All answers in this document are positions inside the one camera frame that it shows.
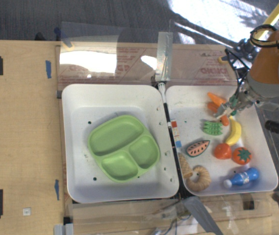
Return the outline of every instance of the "robotic arm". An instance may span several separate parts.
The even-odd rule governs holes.
[[[261,30],[272,31],[267,41],[254,38]],[[257,54],[252,67],[238,79],[238,88],[234,95],[225,104],[222,104],[216,118],[222,115],[235,115],[252,105],[264,109],[279,109],[278,104],[270,100],[279,97],[279,30],[269,24],[257,27],[251,32],[250,42],[261,50]],[[267,121],[265,127],[279,133],[279,123]]]

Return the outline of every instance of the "watermelon slice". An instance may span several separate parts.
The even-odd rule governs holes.
[[[197,141],[187,147],[186,153],[188,156],[192,158],[197,157],[208,148],[209,144],[210,144],[210,140]]]

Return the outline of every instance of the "toy tomato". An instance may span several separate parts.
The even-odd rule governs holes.
[[[232,158],[239,165],[245,165],[252,159],[252,154],[245,147],[238,147],[233,151]]]
[[[220,143],[215,147],[213,154],[217,159],[230,159],[232,150],[227,143]]]

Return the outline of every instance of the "green divided tray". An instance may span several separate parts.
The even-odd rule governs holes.
[[[131,115],[111,119],[88,136],[88,149],[115,182],[127,182],[150,170],[160,158],[149,130]]]

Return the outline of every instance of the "toy bottle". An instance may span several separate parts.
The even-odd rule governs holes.
[[[252,167],[244,172],[236,173],[231,179],[224,180],[223,184],[226,188],[231,188],[232,186],[242,186],[258,178],[258,170]]]

